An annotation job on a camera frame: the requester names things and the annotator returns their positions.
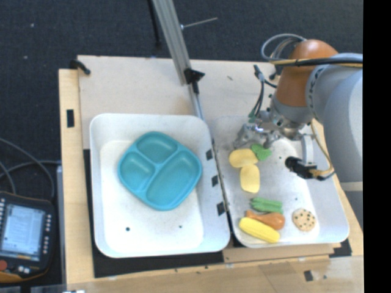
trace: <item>wooden table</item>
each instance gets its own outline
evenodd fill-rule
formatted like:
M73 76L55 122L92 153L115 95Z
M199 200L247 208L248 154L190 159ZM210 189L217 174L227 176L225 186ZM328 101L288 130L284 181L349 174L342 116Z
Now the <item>wooden table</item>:
M132 82L137 77L137 83L149 85L164 82L175 82L174 65L167 59L141 58L98 58L81 56L88 68L101 73L107 72L107 77L113 73L122 73L124 81ZM230 103L237 101L241 95L252 95L259 91L259 84L245 88L240 92L232 92L240 82L241 77L248 78L253 73L253 62L222 62L222 61L192 61L193 68L206 73L201 80L201 100L203 103L206 122L213 114L215 86L219 86L218 94L227 95L225 107L215 106L218 112L231 115L237 114L243 106L249 109L247 103ZM267 63L257 63L262 70L271 71ZM64 190L64 233L65 233L65 267L68 289L85 289L87 292L247 292L263 288L262 292L326 292L330 288L335 291L357 292L364 289L364 238L360 225L346 198L338 187L338 194L343 203L349 222L349 244L352 256L329 258L334 248L340 244L295 245L264 249L235 248L229 244L223 250L224 262L212 266L194 266L181 269L151 270L141 273L130 273L114 277L95 278L93 274L92 245L90 237L89 211L87 205L86 176L84 171L83 129L87 122L81 116L81 96L91 93L83 92L80 79L88 77L78 70L59 70L60 122L61 122L61 152ZM173 90L182 90L173 86ZM191 107L175 109L173 112L182 114L192 112ZM145 104L135 106L139 113L148 112ZM74 123L69 125L69 114L73 113ZM308 271L312 280L308 281Z

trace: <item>yellow toy corn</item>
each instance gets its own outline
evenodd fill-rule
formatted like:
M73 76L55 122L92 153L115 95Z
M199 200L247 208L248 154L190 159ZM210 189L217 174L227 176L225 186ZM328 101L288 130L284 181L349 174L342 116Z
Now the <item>yellow toy corn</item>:
M268 243L276 243L280 239L278 231L252 218L243 217L239 221L239 228L245 233Z

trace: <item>black floor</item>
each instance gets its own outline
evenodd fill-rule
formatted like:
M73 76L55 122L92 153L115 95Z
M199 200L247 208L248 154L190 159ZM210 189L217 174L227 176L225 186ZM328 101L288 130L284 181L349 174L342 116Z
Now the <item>black floor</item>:
M363 53L364 0L174 0L191 59L260 60L259 47L285 32L317 38L339 52ZM0 137L37 159L60 159L58 77L79 54L169 57L155 35L147 0L0 0ZM27 157L0 143L10 168ZM55 166L48 166L55 176ZM46 197L39 168L13 174L20 194ZM5 178L0 190L9 190ZM362 223L362 194L348 194ZM59 260L28 285L60 281Z

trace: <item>yellow toy potato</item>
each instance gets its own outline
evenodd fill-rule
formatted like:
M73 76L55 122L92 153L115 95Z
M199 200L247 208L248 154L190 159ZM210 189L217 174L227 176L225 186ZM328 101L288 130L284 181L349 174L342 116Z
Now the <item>yellow toy potato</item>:
M240 186L246 192L257 193L261 186L260 172L256 165L247 165L240 170Z
M254 165L258 158L251 149L237 149L230 153L228 158L232 167L241 168L247 165Z

